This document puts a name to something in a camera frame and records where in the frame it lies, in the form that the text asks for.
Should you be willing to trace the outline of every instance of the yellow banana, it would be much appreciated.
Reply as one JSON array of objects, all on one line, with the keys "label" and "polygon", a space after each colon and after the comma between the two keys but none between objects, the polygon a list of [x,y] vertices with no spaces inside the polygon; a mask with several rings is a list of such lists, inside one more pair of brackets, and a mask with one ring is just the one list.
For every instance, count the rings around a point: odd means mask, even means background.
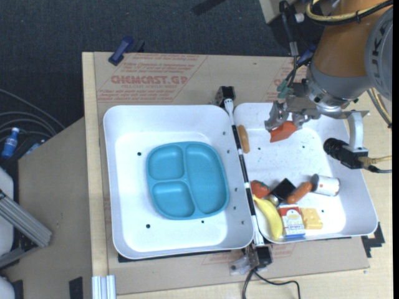
[{"label": "yellow banana", "polygon": [[252,196],[261,212],[265,215],[273,238],[278,239],[282,234],[283,226],[281,217],[277,212],[276,207],[274,207],[274,205],[266,199],[257,198],[255,195]]}]

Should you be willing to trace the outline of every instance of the white tray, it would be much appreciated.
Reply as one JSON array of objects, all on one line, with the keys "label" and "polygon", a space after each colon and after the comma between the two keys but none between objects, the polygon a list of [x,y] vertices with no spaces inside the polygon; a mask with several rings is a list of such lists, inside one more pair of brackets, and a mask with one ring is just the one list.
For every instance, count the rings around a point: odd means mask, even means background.
[{"label": "white tray", "polygon": [[338,178],[340,191],[334,197],[308,193],[299,207],[316,208],[323,223],[322,229],[306,230],[303,237],[273,239],[267,220],[257,208],[261,234],[275,243],[329,239],[368,235],[377,228],[378,220],[360,169],[349,169],[324,152],[328,138],[349,142],[343,120],[322,116],[304,123],[288,139],[270,143],[270,133],[264,127],[269,119],[271,103],[243,103],[234,110],[236,125],[243,125],[248,133],[250,151],[244,160],[250,181],[263,181],[271,189],[284,178],[298,187],[313,174]]},{"label": "white tray", "polygon": [[[228,114],[214,105],[123,105],[103,119],[116,250],[128,259],[241,249],[254,227]],[[224,165],[229,202],[204,219],[173,220],[152,204],[146,178],[149,152],[163,144],[211,145]]]}]

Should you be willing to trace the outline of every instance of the orange object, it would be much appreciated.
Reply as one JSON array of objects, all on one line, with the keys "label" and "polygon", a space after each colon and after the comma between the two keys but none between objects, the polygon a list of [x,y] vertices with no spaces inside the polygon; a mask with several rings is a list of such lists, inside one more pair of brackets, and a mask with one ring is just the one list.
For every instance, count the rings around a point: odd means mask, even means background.
[{"label": "orange object", "polygon": [[291,121],[285,121],[282,125],[271,130],[270,132],[270,143],[285,140],[290,137],[293,132],[297,130],[295,124]]},{"label": "orange object", "polygon": [[290,196],[287,197],[288,204],[295,204],[313,188],[311,182],[302,183]]},{"label": "orange object", "polygon": [[251,181],[251,191],[257,198],[263,198],[270,193],[270,188],[261,181]]},{"label": "orange object", "polygon": [[238,125],[237,127],[238,130],[238,136],[239,136],[239,141],[241,142],[241,146],[243,148],[244,153],[249,153],[249,140],[248,140],[248,134],[243,125]]}]

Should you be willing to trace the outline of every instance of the wooden edge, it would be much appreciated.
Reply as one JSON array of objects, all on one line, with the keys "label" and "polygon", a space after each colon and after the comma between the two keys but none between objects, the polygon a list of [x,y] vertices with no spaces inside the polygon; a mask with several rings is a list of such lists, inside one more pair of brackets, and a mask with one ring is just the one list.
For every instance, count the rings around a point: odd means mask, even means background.
[{"label": "wooden edge", "polygon": [[108,275],[94,54],[82,53],[93,276]]}]

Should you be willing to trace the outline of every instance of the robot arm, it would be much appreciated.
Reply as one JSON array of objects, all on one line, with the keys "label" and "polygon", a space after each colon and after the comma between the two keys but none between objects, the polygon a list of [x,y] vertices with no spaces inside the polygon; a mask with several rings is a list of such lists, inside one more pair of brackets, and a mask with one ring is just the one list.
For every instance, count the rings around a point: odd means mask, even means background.
[{"label": "robot arm", "polygon": [[362,117],[367,112],[343,110],[374,88],[392,100],[393,0],[338,0],[331,16],[312,13],[312,6],[319,1],[312,1],[307,15],[326,28],[308,65],[306,79],[277,89],[284,101],[274,102],[265,127],[273,142],[287,138],[303,123],[321,115],[347,118],[350,143],[343,146],[352,156],[346,165],[361,168],[357,158],[367,155],[362,147]]}]

